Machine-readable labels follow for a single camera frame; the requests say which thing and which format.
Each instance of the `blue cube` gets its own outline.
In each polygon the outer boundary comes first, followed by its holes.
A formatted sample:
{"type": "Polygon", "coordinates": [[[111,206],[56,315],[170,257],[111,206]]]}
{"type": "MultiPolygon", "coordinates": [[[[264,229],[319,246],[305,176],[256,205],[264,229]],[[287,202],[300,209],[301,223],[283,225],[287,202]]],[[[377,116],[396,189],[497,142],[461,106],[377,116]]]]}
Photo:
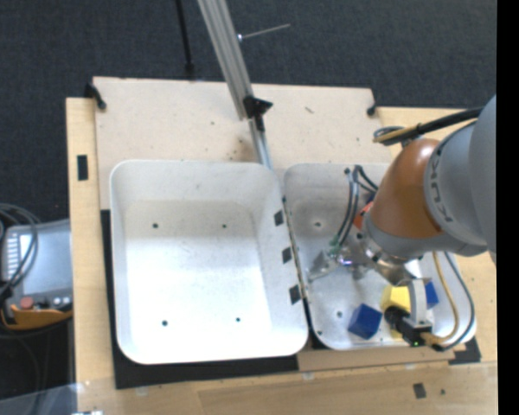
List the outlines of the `blue cube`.
{"type": "Polygon", "coordinates": [[[427,309],[432,309],[439,303],[439,297],[436,295],[436,290],[434,289],[434,284],[432,281],[429,281],[427,284],[425,284],[425,294],[427,309]]]}
{"type": "Polygon", "coordinates": [[[381,319],[381,312],[362,303],[354,310],[349,321],[348,331],[367,340],[379,330],[381,319]]]}

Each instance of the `dark gray carpet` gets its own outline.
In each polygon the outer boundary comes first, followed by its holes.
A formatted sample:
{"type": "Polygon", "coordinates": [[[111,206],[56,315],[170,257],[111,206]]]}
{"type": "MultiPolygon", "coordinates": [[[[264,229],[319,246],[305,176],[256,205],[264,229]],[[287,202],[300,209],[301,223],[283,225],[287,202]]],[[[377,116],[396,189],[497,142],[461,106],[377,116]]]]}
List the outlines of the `dark gray carpet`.
{"type": "MultiPolygon", "coordinates": [[[[242,34],[292,25],[244,42],[253,82],[370,87],[399,106],[471,107],[497,90],[497,0],[227,1],[242,34]]],[[[196,75],[220,80],[197,3],[183,4],[196,75]]],[[[67,217],[64,103],[94,75],[184,78],[174,0],[0,0],[0,201],[67,217]]],[[[0,348],[0,377],[17,383],[0,398],[27,392],[22,350],[0,348]]]]}

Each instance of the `yellow cable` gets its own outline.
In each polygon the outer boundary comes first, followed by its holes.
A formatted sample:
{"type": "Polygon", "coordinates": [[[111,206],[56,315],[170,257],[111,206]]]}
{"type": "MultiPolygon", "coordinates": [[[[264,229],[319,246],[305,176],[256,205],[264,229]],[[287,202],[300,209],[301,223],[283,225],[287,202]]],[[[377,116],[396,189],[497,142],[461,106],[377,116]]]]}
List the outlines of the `yellow cable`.
{"type": "Polygon", "coordinates": [[[450,287],[448,286],[448,283],[444,279],[444,274],[442,273],[442,266],[440,265],[440,261],[439,261],[439,258],[437,256],[436,252],[433,252],[432,255],[433,255],[432,258],[434,259],[434,264],[436,265],[437,273],[439,274],[439,277],[440,277],[440,283],[442,283],[446,296],[448,297],[448,300],[450,301],[450,305],[452,306],[454,324],[453,324],[452,332],[450,332],[450,334],[448,334],[446,336],[438,336],[438,335],[431,334],[429,332],[422,333],[421,337],[423,338],[423,340],[425,340],[426,344],[428,344],[430,346],[432,346],[434,344],[441,344],[443,342],[447,342],[456,334],[456,332],[458,331],[458,327],[459,327],[458,307],[456,306],[455,302],[453,301],[450,287]]]}
{"type": "Polygon", "coordinates": [[[408,126],[407,128],[402,128],[397,131],[387,132],[386,134],[382,134],[379,137],[374,137],[373,143],[386,142],[386,141],[390,140],[391,138],[401,137],[409,132],[417,131],[418,126],[421,126],[421,123],[418,123],[415,126],[408,126]]]}

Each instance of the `yellow block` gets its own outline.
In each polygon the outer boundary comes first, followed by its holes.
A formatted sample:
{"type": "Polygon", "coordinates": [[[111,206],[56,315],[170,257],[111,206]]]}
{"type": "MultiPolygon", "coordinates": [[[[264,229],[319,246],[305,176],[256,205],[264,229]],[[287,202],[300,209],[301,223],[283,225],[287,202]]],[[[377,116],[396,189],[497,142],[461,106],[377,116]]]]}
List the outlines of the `yellow block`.
{"type": "Polygon", "coordinates": [[[381,309],[384,312],[390,306],[404,309],[407,313],[411,312],[411,303],[409,301],[409,291],[407,286],[392,286],[389,284],[384,288],[381,297],[381,309]]]}

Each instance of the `aluminum rail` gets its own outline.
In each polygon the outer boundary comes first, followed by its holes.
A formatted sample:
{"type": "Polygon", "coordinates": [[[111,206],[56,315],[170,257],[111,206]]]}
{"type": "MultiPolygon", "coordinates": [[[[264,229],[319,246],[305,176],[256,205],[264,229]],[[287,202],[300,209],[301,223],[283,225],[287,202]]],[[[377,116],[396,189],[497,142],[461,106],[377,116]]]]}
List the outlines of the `aluminum rail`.
{"type": "MultiPolygon", "coordinates": [[[[226,0],[197,1],[237,114],[241,119],[250,118],[244,105],[244,99],[253,97],[252,84],[227,2],[226,0]]],[[[259,162],[272,169],[265,132],[258,129],[258,125],[253,119],[248,120],[248,123],[259,162]]]]}

